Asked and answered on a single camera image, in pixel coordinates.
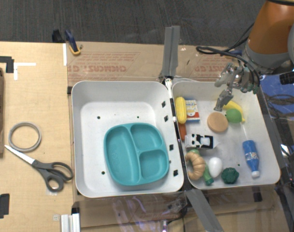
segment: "scissors handle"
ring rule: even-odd
[[[69,165],[62,162],[51,162],[51,163],[42,163],[38,160],[34,160],[32,166],[36,168],[41,175],[43,176],[46,186],[50,191],[61,191],[63,189],[64,181],[73,179],[74,174]],[[55,167],[65,168],[69,175],[65,175],[61,170],[56,169]],[[57,182],[58,187],[54,188],[50,185],[50,181],[54,180]]]

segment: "white plastic tray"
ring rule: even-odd
[[[190,180],[198,189],[221,189],[255,185],[270,185],[278,182],[280,168],[273,151],[273,147],[264,123],[263,115],[256,95],[233,90],[233,101],[238,103],[242,110],[245,122],[229,123],[224,133],[215,133],[207,126],[209,114],[214,107],[223,87],[215,87],[213,82],[178,82],[173,86],[174,98],[182,96],[188,100],[196,100],[199,122],[186,122],[187,134],[195,133],[214,136],[220,144],[214,149],[199,150],[201,156],[208,163],[211,157],[219,157],[223,161],[223,169],[233,167],[239,172],[239,178],[234,184],[225,184],[221,175],[214,179],[211,186],[206,186],[204,179]],[[260,158],[260,177],[253,179],[251,171],[245,161],[242,142],[254,140]],[[188,162],[187,170],[192,171]]]
[[[75,179],[83,196],[167,193],[182,187],[181,158],[164,85],[158,82],[82,81],[72,89],[72,107]],[[104,136],[111,127],[135,122],[149,123],[161,132],[170,160],[169,170],[156,182],[122,186],[112,179],[106,165]]]

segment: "metal ring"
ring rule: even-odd
[[[22,127],[22,126],[30,126],[30,127],[32,127],[32,128],[37,132],[37,134],[38,134],[38,136],[39,136],[37,142],[35,143],[35,145],[33,145],[33,146],[30,147],[30,148],[19,148],[19,147],[17,147],[16,145],[14,145],[13,142],[12,142],[12,135],[13,135],[13,132],[14,132],[17,128]],[[36,148],[40,145],[41,140],[42,140],[42,134],[41,134],[41,132],[40,132],[40,129],[38,128],[38,126],[36,126],[35,124],[33,124],[33,123],[31,123],[31,122],[20,122],[20,123],[18,123],[18,124],[15,124],[15,125],[10,129],[10,132],[9,132],[9,134],[8,134],[8,143],[9,143],[9,145],[10,145],[12,148],[14,148],[14,149],[16,149],[16,150],[18,150],[18,151],[20,151],[20,152],[30,152],[30,151],[36,149]]]

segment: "scissors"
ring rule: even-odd
[[[7,148],[9,151],[29,163],[33,168],[35,168],[37,171],[41,173],[41,175],[44,178],[44,181],[46,183],[47,188],[52,192],[61,191],[63,189],[63,184],[65,181],[69,181],[73,179],[73,171],[72,169],[62,162],[51,162],[51,163],[42,163],[38,160],[35,160],[24,153],[19,152],[18,150],[15,150],[11,148],[8,145],[5,145],[5,148]],[[62,169],[66,169],[68,174],[63,173],[61,170],[56,169],[55,167],[62,167]],[[50,181],[54,180],[57,182],[58,187],[52,187],[50,185]]]

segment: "white egg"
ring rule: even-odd
[[[222,172],[223,163],[222,160],[218,157],[210,158],[208,162],[209,173],[212,178],[216,178]]]

